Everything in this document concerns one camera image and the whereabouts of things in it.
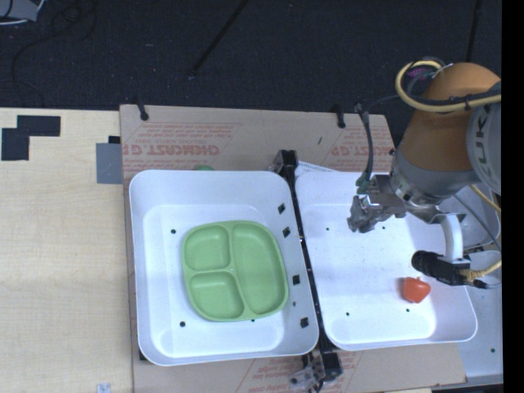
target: green divided plate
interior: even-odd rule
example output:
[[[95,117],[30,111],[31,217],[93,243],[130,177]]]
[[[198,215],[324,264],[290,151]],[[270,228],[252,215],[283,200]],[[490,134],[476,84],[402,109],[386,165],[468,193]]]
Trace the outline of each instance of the green divided plate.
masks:
[[[183,276],[193,308],[232,322],[279,311],[289,288],[275,236],[254,221],[223,221],[191,229],[182,241]]]

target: red pepper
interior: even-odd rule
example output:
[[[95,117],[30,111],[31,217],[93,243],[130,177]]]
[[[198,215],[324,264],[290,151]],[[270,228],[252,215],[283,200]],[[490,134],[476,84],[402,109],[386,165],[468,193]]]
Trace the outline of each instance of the red pepper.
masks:
[[[404,279],[404,298],[412,303],[420,303],[431,291],[431,286],[420,278],[407,277]]]

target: black floor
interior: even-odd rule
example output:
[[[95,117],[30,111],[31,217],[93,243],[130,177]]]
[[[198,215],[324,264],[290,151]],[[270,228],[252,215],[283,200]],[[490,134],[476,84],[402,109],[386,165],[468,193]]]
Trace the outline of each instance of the black floor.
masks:
[[[0,13],[0,106],[351,112],[394,95],[423,56],[501,76],[502,0],[248,0],[189,79],[241,2],[47,0],[21,25]],[[412,109],[373,110],[398,143]]]

